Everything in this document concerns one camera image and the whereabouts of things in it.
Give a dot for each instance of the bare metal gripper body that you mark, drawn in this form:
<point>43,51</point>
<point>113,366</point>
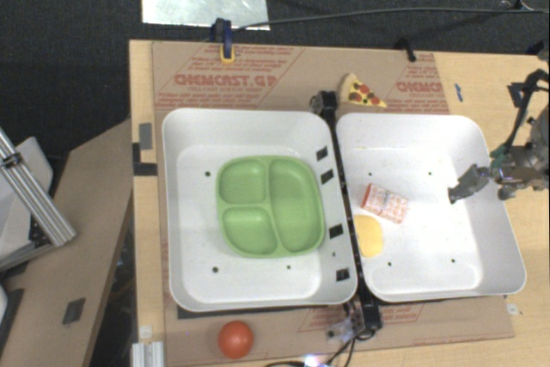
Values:
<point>526,165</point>

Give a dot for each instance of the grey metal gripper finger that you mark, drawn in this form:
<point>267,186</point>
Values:
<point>507,191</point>
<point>468,184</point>

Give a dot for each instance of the white plastic tray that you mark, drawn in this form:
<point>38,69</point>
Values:
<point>197,206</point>
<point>438,236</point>

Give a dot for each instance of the orange and white carton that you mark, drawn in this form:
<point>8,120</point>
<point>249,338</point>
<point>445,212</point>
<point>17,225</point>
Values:
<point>384,204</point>

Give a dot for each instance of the yellow round biscuit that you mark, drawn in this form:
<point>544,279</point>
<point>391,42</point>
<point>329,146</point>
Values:
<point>368,236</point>

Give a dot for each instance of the thin black rod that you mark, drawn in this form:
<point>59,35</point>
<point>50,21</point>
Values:
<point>346,202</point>

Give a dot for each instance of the toy pizza slice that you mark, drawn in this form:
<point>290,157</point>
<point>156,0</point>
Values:
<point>361,92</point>

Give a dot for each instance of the green divided plate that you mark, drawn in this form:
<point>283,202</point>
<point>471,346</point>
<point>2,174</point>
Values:
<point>270,206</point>

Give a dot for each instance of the brown cardboard board red print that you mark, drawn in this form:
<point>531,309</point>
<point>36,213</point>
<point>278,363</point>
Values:
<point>279,77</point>

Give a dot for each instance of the red-orange ball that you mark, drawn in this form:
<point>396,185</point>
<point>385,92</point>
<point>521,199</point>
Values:
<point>235,339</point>

